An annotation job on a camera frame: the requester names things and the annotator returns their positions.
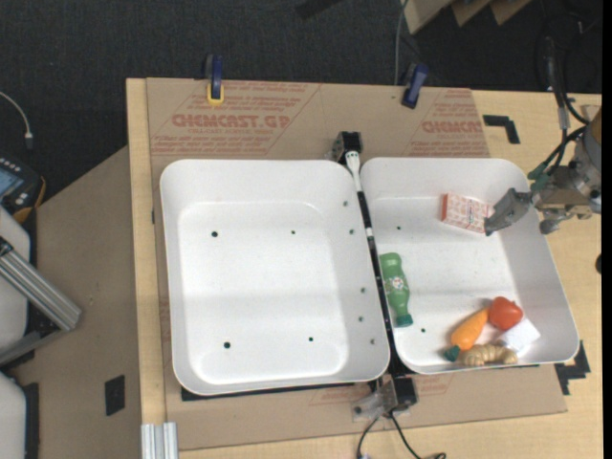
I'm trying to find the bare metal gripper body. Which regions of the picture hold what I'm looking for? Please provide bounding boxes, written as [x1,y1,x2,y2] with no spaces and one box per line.
[531,158,603,220]

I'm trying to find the orange and white carton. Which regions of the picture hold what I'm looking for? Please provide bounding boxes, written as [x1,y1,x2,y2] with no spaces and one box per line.
[439,192,494,235]

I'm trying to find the white plastic tray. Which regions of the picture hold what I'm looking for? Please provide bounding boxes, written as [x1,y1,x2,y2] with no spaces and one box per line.
[159,159,391,397]
[358,156,581,376]

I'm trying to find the red bell pepper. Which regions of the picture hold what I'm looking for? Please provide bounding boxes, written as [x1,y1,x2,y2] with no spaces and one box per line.
[487,295,525,332]

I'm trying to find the white packet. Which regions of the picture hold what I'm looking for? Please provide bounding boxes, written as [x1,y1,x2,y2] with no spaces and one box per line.
[501,317,542,354]

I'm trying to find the orange carrot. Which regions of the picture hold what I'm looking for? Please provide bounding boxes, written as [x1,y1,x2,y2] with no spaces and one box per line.
[443,307,491,363]

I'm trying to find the green plastic bottle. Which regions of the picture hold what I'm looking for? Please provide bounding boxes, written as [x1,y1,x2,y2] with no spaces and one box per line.
[378,251,415,329]

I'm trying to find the thin black and white rod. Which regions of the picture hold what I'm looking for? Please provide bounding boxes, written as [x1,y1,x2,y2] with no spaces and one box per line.
[344,149,401,378]

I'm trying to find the beige croissant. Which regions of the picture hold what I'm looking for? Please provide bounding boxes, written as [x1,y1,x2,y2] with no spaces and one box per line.
[458,342,519,368]

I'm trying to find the brown cardboard board red print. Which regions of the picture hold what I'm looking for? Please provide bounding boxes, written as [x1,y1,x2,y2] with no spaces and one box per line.
[145,77,569,451]

